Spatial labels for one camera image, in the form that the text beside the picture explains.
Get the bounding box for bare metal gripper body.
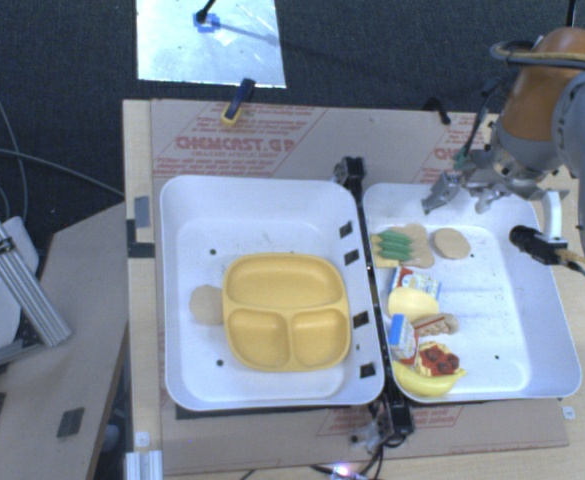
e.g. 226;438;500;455
459;148;571;202

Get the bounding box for tan round biscuit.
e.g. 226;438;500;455
188;284;226;327
431;227;472;261

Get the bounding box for tan toast slice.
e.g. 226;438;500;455
375;223;437;270

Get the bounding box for yellow slice with green beans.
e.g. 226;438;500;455
369;229;422;269

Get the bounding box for red and white small carton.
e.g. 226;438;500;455
388;266;444;301

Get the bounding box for white plastic tray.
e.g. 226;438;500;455
361;182;584;404
159;174;386;413

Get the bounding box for thin black and white rod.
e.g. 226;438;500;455
350;182;399;405

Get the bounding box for pale yellow oval toy food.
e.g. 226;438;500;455
387;286;441;322

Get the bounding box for brown toy sandwich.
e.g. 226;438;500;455
411;312;460;340

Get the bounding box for blue and white small carton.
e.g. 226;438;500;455
388;313;420;367

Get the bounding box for brown cardboard board red print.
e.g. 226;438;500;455
148;98;572;475

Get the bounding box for yellow banana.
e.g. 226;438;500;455
391;359;468;399

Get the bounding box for yellow divided plate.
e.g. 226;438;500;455
221;252;352;374

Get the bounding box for black cylinder on white bracket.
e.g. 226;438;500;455
508;189;571;267

